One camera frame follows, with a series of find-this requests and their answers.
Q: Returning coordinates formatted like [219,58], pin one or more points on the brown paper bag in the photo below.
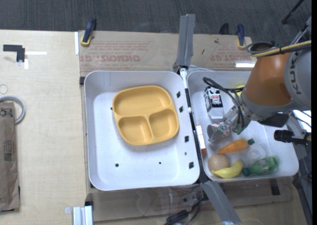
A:
[8,159]

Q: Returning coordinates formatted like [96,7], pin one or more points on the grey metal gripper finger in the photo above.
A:
[216,136]

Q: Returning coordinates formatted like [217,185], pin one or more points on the brown cardboard board, red print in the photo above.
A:
[148,50]

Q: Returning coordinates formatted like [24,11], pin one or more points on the white plastic tray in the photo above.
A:
[277,159]
[138,169]

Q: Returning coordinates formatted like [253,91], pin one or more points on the yellow banana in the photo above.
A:
[231,171]

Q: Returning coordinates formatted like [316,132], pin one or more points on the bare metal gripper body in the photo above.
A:
[234,117]

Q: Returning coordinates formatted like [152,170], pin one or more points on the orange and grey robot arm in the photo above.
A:
[267,82]

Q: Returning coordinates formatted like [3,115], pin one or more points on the yellow divided plate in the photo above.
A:
[138,105]

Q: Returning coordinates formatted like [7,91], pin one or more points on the green plastic bottle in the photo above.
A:
[261,166]

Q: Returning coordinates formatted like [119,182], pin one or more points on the red and white packet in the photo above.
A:
[201,139]

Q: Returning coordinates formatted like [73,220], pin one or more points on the white cow print carton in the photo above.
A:
[214,100]

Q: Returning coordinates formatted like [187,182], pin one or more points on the beige round bread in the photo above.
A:
[218,160]

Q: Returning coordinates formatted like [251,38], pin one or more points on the small orange patterned can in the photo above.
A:
[223,128]

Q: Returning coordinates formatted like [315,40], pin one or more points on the orange carrot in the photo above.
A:
[235,146]

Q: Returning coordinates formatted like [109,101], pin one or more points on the small yellow round thing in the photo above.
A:
[239,87]

